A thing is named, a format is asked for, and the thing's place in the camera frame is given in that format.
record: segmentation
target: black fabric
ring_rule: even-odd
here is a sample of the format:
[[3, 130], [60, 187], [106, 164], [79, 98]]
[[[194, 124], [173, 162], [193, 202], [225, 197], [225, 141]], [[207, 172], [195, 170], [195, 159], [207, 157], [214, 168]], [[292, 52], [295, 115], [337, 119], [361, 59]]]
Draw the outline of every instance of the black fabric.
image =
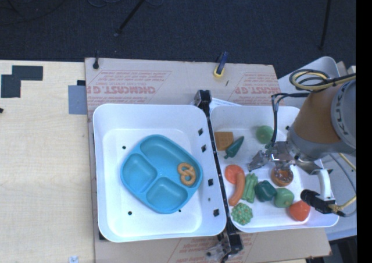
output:
[[356, 0], [0, 0], [0, 59], [87, 57], [274, 65], [280, 78], [322, 56], [356, 64]]

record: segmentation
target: blue surface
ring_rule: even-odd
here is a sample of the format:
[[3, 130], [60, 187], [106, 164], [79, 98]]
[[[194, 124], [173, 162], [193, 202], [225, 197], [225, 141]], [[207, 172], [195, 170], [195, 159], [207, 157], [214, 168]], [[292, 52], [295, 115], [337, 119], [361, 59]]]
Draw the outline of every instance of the blue surface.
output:
[[[178, 165], [192, 165], [196, 181], [181, 182]], [[198, 189], [203, 170], [185, 149], [165, 136], [151, 135], [141, 140], [125, 158], [120, 169], [124, 186], [149, 208], [171, 214], [182, 208]]]

